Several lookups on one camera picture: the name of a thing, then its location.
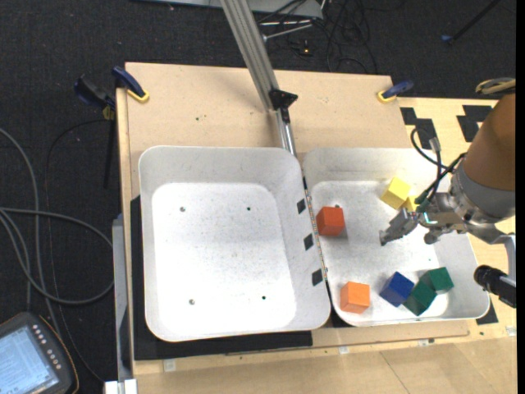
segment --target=yellow clamp pad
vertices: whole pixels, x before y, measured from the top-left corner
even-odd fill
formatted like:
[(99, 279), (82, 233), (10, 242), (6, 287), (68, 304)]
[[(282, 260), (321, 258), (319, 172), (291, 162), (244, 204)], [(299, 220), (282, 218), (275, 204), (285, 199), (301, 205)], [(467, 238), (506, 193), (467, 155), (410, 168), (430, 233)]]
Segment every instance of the yellow clamp pad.
[(138, 96), (135, 92), (132, 92), (129, 89), (128, 89), (128, 95), (131, 98), (139, 101), (140, 103), (145, 103), (149, 99), (149, 92), (146, 89), (143, 89), (143, 91), (144, 91), (144, 96), (142, 98)]
[(115, 111), (111, 109), (109, 105), (107, 105), (102, 110), (102, 115), (104, 116), (105, 120), (114, 120), (115, 119)]
[(379, 92), (379, 94), (377, 94), (377, 98), (383, 103), (389, 103), (390, 101), (393, 101), (397, 98), (397, 95), (390, 96), (389, 98), (383, 98), (384, 93), (385, 91), (383, 90), (382, 92)]

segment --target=red cube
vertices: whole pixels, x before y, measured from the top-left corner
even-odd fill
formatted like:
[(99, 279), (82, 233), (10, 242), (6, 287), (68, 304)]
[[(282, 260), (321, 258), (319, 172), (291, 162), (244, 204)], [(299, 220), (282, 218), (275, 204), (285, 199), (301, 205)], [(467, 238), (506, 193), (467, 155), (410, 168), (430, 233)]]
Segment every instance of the red cube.
[(339, 207), (323, 207), (315, 220), (319, 235), (338, 236), (345, 229), (345, 216)]

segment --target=black carpet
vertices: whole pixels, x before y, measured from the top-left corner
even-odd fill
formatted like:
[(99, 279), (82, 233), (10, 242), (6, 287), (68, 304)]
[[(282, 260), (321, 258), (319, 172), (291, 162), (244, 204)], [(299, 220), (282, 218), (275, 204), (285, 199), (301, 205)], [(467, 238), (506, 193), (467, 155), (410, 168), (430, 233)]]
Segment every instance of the black carpet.
[[(340, 9), (337, 3), (343, 1), (334, 0), (328, 7), (333, 21)], [(406, 96), (481, 98), (474, 93), (481, 81), (516, 75), (516, 0), (503, 0), (454, 45), (443, 43), (441, 36), (459, 31), (490, 1), (349, 0), (348, 11), (340, 17), (344, 28), (332, 39), (331, 69), (389, 75), (394, 82), (410, 79), (414, 87)], [(305, 39), (311, 57), (294, 50)], [(268, 44), (274, 68), (296, 71), (327, 71), (326, 48), (320, 26)], [(101, 118), (96, 108), (75, 96), (75, 80), (85, 73), (112, 92), (112, 67), (128, 61), (244, 65), (224, 13), (217, 9), (127, 0), (0, 0), (0, 128), (27, 152), (39, 184), (40, 207), (48, 204), (52, 211), (85, 220), (106, 235), (111, 235), (112, 220), (121, 211), (116, 163), (109, 188), (103, 189), (108, 124), (80, 126), (57, 143), (49, 163), (48, 199), (44, 172), (57, 136)], [(0, 206), (34, 207), (25, 164), (1, 136)], [(33, 218), (13, 218), (33, 254)], [(112, 278), (111, 250), (89, 231), (59, 221), (52, 221), (51, 250), (48, 220), (40, 222), (48, 289), (55, 290), (53, 263), (60, 296), (79, 299), (101, 291)], [(34, 312), (48, 315), (38, 294), (31, 304)], [(24, 308), (25, 279), (1, 229), (0, 322)], [(111, 296), (96, 305), (62, 309), (86, 362), (101, 379), (114, 379)], [(100, 392), (101, 383), (82, 365), (59, 312), (55, 308), (79, 370), (81, 392)]]

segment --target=clamp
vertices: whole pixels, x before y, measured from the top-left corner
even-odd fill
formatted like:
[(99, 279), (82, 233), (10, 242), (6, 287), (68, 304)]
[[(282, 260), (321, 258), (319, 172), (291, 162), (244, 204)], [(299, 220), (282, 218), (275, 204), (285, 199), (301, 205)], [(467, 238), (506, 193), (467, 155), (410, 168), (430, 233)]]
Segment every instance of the clamp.
[(412, 88), (413, 88), (413, 82), (411, 80), (404, 80), (392, 86), (391, 88), (387, 90), (383, 90), (382, 92), (379, 92), (377, 94), (377, 98), (383, 103), (389, 103), (390, 101), (393, 101), (397, 97), (398, 94), (402, 94), (403, 92), (406, 92), (407, 90), (411, 90)]
[[(122, 67), (113, 67), (112, 76), (116, 78), (116, 87), (127, 88), (128, 95), (132, 98), (141, 103), (145, 103), (149, 99), (148, 91), (144, 90), (142, 86), (139, 85), (139, 82)], [(74, 90), (80, 101), (86, 105), (91, 105), (101, 109), (104, 118), (110, 121), (106, 149), (106, 171), (104, 173), (104, 188), (107, 189), (116, 135), (116, 102), (108, 92), (100, 89), (97, 85), (87, 79), (85, 75), (82, 75), (77, 79), (74, 85)]]

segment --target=dark green cube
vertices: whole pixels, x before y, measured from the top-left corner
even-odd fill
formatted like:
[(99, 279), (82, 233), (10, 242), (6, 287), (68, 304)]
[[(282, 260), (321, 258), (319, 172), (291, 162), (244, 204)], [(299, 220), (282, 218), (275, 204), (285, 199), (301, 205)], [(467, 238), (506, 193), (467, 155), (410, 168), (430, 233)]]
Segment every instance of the dark green cube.
[(454, 283), (452, 282), (446, 267), (428, 270), (421, 276), (419, 281), (424, 282), (438, 295), (446, 293), (454, 287)]
[(424, 282), (419, 281), (418, 284), (413, 287), (410, 296), (403, 305), (415, 315), (419, 316), (428, 309), (436, 296), (437, 294), (430, 287)]

